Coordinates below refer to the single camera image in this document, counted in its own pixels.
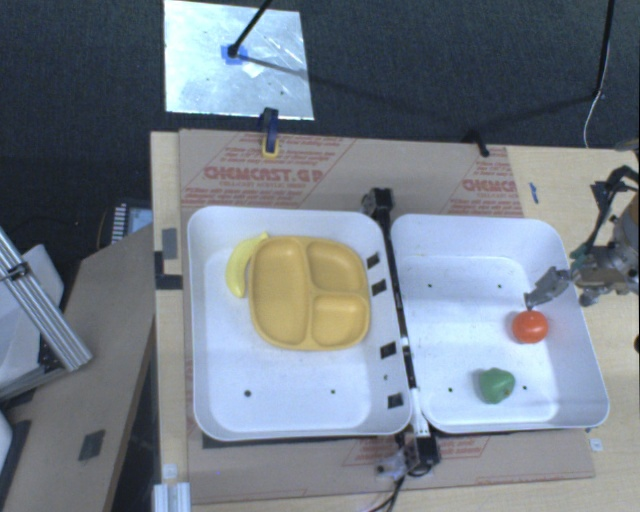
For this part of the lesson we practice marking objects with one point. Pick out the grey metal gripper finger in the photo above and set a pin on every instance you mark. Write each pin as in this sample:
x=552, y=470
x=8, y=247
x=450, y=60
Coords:
x=537, y=297
x=555, y=277

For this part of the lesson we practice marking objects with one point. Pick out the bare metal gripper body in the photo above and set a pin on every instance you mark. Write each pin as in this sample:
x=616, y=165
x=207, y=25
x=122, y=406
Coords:
x=602, y=277

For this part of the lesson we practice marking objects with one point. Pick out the orange red tomato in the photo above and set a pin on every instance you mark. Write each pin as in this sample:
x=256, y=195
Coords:
x=530, y=327

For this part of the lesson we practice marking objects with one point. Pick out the white plastic tray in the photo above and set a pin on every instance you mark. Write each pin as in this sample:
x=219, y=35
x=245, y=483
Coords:
x=460, y=330
x=300, y=390

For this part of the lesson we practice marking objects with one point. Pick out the green bell pepper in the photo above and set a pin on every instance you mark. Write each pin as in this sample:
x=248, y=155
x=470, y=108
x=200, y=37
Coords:
x=495, y=386

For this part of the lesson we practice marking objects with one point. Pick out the thin black and white rod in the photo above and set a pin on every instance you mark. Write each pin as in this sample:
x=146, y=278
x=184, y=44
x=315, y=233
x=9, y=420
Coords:
x=398, y=300

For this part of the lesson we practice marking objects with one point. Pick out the brown cardboard board red print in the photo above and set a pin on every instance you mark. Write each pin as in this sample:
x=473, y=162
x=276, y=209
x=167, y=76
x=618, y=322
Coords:
x=325, y=165

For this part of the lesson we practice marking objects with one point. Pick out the yellow divided plate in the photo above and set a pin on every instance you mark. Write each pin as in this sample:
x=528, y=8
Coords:
x=280, y=295

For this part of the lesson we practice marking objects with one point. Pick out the yellow banana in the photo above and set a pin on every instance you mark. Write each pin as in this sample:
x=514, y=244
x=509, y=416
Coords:
x=236, y=270

